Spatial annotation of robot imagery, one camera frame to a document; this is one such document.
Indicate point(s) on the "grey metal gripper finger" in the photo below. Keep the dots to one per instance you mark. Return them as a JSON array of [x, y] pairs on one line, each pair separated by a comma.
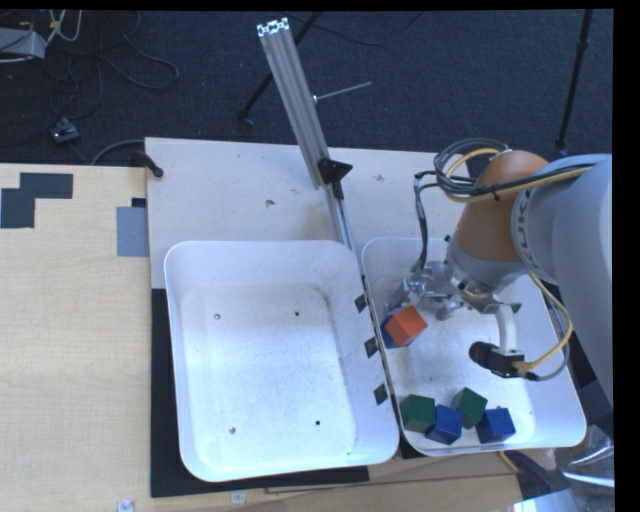
[[396, 299], [443, 311]]

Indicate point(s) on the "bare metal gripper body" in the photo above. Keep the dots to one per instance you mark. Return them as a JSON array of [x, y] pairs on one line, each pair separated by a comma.
[[440, 287]]

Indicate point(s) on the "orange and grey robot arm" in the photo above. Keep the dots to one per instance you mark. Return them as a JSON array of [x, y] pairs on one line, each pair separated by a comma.
[[555, 225]]

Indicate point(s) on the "orange cube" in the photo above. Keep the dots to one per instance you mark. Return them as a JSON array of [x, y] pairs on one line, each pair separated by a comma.
[[406, 325]]

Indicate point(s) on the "thin black rod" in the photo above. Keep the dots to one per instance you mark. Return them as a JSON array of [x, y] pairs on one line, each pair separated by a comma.
[[376, 330]]

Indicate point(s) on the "white plastic tray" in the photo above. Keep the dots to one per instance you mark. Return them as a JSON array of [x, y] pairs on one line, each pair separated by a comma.
[[260, 360], [450, 365]]

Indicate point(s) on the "green cube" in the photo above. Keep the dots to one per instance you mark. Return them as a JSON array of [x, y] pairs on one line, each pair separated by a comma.
[[417, 412], [471, 402]]

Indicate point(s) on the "pale flat board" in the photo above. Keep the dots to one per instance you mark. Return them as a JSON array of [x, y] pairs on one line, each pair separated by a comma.
[[225, 200]]

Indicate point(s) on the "black cylinder on white bracket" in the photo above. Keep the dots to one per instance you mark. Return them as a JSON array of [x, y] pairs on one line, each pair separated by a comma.
[[506, 327]]

